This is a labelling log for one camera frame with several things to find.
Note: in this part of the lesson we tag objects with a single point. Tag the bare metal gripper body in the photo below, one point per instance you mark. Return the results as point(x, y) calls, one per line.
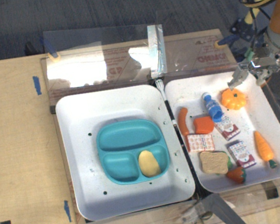
point(264, 60)

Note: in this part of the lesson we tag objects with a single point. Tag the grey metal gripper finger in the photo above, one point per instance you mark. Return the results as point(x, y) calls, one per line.
point(263, 76)
point(238, 77)

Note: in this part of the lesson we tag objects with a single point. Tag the orange pumpkin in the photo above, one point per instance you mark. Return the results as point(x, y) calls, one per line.
point(233, 99)

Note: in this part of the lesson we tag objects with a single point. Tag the white plastic tray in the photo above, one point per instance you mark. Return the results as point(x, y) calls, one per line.
point(270, 113)
point(81, 145)

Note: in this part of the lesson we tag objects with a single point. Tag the blue bottle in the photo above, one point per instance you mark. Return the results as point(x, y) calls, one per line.
point(213, 108)

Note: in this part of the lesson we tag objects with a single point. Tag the red and white carton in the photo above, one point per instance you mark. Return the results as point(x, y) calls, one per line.
point(242, 155)
point(228, 128)

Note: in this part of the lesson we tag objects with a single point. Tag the orange block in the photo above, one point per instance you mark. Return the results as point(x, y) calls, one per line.
point(203, 125)

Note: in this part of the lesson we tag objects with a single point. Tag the orange sausage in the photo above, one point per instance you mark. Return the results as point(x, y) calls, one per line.
point(183, 122)

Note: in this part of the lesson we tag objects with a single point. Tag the orange carrot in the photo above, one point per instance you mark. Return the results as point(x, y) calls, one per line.
point(263, 148)

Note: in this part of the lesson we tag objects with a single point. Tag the pink and white packet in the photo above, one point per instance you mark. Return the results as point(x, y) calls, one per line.
point(200, 142)

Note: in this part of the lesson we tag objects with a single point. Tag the tan bread sandwich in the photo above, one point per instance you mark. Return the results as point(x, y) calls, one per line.
point(213, 162)

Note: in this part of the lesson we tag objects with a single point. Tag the red strawberry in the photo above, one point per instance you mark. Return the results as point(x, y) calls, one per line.
point(237, 175)

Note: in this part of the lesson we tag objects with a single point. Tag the yellow potato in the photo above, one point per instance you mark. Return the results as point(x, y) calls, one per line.
point(149, 163)

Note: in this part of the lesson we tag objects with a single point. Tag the blue divided plate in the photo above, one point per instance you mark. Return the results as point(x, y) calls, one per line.
point(123, 138)

